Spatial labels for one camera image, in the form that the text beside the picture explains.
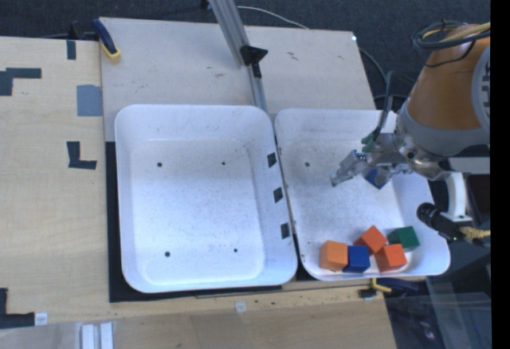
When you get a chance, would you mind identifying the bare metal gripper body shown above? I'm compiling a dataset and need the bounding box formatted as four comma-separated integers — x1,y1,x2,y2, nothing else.
365,132,446,182

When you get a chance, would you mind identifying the blue cube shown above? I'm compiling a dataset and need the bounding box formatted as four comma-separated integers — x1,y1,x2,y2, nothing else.
342,245,372,274
363,167,390,190

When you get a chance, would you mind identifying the green cube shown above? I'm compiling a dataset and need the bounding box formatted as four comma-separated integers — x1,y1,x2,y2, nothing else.
386,225,421,250

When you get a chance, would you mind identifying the white plastic tray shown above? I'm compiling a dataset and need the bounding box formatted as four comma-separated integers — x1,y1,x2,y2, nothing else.
273,107,453,283
114,103,300,295

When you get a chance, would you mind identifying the orange cube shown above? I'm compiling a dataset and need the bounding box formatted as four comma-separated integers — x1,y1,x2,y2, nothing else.
353,225,389,255
374,243,409,274
318,240,350,273

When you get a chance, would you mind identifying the black cylinder on white bracket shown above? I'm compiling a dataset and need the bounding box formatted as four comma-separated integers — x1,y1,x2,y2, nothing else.
416,171,479,241

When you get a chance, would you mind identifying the pale wood board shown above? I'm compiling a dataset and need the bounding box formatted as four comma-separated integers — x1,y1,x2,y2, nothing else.
98,16,390,319

